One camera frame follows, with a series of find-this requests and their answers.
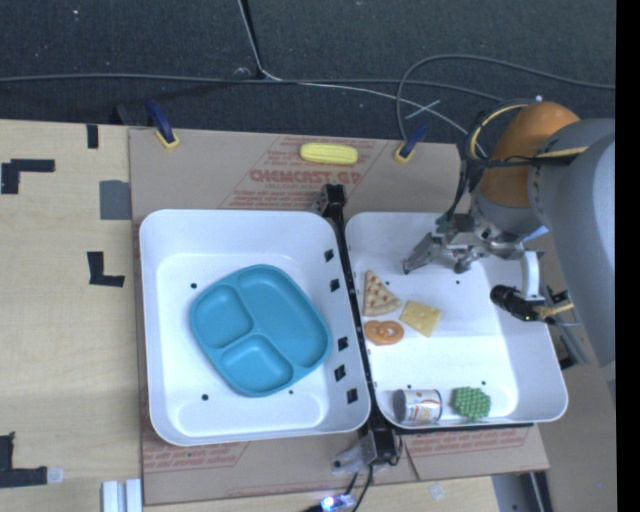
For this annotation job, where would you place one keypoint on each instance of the white plastic tray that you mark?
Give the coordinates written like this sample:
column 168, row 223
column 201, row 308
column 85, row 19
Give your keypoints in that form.
column 170, row 350
column 465, row 355

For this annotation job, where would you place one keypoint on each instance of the blue divided plate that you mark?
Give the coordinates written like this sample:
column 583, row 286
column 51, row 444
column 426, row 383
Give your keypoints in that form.
column 260, row 330

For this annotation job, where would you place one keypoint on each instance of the black cylinder on white bracket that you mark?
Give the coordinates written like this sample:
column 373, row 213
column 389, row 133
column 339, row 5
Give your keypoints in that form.
column 515, row 300

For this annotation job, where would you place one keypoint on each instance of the yellow cheese slice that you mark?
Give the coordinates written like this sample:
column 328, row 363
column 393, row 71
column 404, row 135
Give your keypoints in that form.
column 421, row 318

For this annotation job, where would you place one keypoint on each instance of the orange pretzel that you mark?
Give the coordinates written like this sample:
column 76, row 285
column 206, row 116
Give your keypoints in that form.
column 372, row 334

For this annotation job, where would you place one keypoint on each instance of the yellow corn cob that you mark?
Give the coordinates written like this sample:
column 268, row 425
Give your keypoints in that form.
column 329, row 153

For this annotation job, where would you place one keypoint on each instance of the small white can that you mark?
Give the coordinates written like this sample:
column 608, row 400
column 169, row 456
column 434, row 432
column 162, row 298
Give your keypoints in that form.
column 422, row 406

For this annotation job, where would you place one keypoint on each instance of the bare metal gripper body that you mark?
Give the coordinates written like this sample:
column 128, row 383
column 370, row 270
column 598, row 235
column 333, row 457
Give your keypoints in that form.
column 467, row 237

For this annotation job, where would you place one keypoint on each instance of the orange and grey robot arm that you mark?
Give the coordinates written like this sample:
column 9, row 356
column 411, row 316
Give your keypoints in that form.
column 575, row 210

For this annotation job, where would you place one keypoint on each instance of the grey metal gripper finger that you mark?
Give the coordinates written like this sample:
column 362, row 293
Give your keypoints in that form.
column 420, row 255
column 463, row 261

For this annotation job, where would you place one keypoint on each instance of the brown cardboard board red print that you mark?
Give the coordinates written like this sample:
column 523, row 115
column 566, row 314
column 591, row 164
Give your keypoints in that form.
column 225, row 170

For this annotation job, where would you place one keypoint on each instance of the toy pizza slice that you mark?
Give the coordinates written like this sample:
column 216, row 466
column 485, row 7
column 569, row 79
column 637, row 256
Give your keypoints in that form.
column 377, row 297

